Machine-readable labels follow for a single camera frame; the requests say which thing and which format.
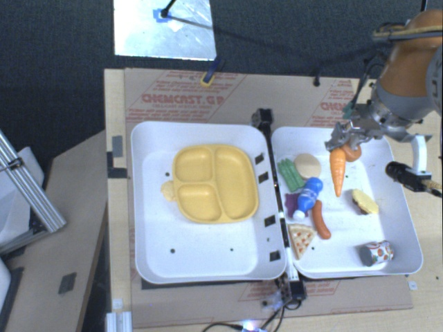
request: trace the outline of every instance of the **white tray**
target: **white tray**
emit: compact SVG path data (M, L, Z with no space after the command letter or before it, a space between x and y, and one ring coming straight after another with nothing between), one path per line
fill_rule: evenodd
M362 157L346 164L343 192L334 193L329 170L329 152L325 141L332 129L282 127L272 135L275 161L293 160L298 154L309 153L322 165L320 179L323 191L323 218L332 233L329 240L318 235L302 259L293 261L297 270L313 279L359 277L365 275L398 275L417 272L423 262L417 234L414 229L403 189L385 174L386 165L393 160L386 139L362 144ZM279 177L282 202L289 192ZM379 205L379 214L363 215L352 202L351 191L363 190ZM302 223L313 225L311 217ZM372 267L361 263L358 246L371 241L387 240L395 250L394 259Z
M264 136L246 125L144 122L132 131L136 267L155 284L274 279L286 266L278 208ZM182 148L227 144L243 150L253 164L259 207L238 223L201 224L168 202L161 185L172 180L172 162ZM255 164L255 157L264 160ZM265 225L265 219L274 224Z

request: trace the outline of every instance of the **toy bottle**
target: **toy bottle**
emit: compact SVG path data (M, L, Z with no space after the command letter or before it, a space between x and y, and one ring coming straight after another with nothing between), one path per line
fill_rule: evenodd
M323 182L321 179L311 177L306 181L300 195L298 196L298 209L294 212L293 217L298 220L305 218L305 212L312 209L316 203L318 194L323 189Z

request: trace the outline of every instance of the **metal frame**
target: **metal frame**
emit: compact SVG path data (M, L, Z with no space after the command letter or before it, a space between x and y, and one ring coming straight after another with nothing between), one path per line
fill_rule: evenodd
M33 229L0 246L0 255L12 252L46 234L53 233L66 225L66 220L49 201L46 193L30 174L24 161L0 131L0 172L5 171L11 181L30 204L37 218L46 231L35 232Z

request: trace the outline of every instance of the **black clip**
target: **black clip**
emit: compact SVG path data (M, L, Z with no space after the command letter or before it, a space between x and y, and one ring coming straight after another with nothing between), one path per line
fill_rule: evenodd
M6 171L7 169L10 169L11 171L14 169L18 169L19 167L23 166L24 162L22 158L15 158L11 162L8 163L6 167L0 168L0 172Z

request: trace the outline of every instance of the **orange carrot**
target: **orange carrot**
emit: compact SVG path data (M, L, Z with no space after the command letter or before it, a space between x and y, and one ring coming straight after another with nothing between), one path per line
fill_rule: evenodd
M332 182L334 182L335 195L341 195L343 179L345 178L346 153L339 147L331 151L329 155L331 165Z

